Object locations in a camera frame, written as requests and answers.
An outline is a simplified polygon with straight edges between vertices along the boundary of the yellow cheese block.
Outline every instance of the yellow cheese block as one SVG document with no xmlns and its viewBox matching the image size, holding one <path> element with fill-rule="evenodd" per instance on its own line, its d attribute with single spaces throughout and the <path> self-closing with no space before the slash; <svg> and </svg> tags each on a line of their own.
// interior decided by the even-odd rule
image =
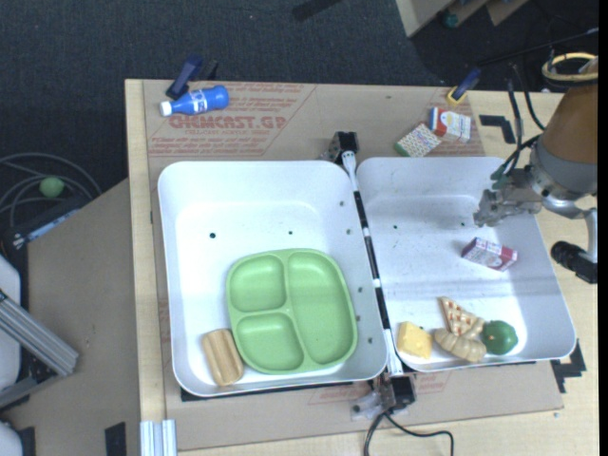
<svg viewBox="0 0 608 456">
<path fill-rule="evenodd" d="M 433 336 L 413 323 L 406 321 L 399 325 L 397 350 L 429 359 L 433 347 Z"/>
</svg>

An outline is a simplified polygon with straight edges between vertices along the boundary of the green toy vegetable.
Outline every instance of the green toy vegetable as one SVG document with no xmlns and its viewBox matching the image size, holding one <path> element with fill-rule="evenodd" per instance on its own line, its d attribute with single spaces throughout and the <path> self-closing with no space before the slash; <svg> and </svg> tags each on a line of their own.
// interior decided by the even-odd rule
<svg viewBox="0 0 608 456">
<path fill-rule="evenodd" d="M 490 321 L 485 323 L 482 332 L 482 342 L 487 352 L 492 354 L 505 354 L 513 350 L 518 338 L 515 328 L 504 321 Z"/>
</svg>

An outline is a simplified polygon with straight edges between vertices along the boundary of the green plate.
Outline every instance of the green plate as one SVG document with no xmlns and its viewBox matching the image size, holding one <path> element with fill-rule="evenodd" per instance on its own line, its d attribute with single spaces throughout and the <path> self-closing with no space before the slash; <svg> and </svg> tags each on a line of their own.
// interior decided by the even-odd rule
<svg viewBox="0 0 608 456">
<path fill-rule="evenodd" d="M 310 249 L 277 250 L 235 263 L 228 313 L 247 365 L 270 374 L 325 369 L 351 356 L 357 329 L 335 261 Z"/>
</svg>

